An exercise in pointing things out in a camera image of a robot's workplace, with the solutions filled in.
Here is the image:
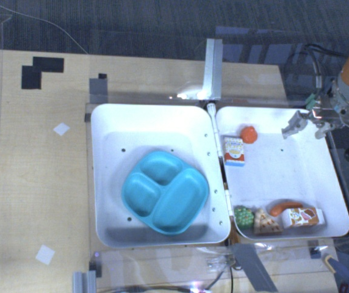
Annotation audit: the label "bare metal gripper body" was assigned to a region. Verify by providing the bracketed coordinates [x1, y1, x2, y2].
[308, 101, 349, 131]

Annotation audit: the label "orange toy fruit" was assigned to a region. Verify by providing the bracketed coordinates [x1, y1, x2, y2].
[240, 125, 259, 145]

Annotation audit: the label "white plastic tray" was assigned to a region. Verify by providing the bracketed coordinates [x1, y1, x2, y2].
[215, 106, 349, 241]
[90, 103, 232, 249]

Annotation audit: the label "white yellow and red carton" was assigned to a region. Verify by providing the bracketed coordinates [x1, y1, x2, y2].
[223, 136, 246, 167]

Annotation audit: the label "thin black and white rod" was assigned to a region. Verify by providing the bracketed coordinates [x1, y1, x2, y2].
[206, 103, 234, 217]

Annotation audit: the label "orange toy sausage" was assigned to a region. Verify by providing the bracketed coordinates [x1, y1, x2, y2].
[268, 201, 304, 217]

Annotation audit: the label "white and brown carton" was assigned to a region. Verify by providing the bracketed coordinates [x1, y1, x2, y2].
[281, 206, 326, 229]

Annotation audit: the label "toy pizza slice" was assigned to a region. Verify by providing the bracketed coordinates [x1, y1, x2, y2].
[253, 208, 284, 236]

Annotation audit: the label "green toy grapes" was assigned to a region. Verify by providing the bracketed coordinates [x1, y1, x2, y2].
[233, 205, 255, 230]

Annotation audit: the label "blue divided plate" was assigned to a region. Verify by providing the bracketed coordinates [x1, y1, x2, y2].
[121, 150, 210, 236]

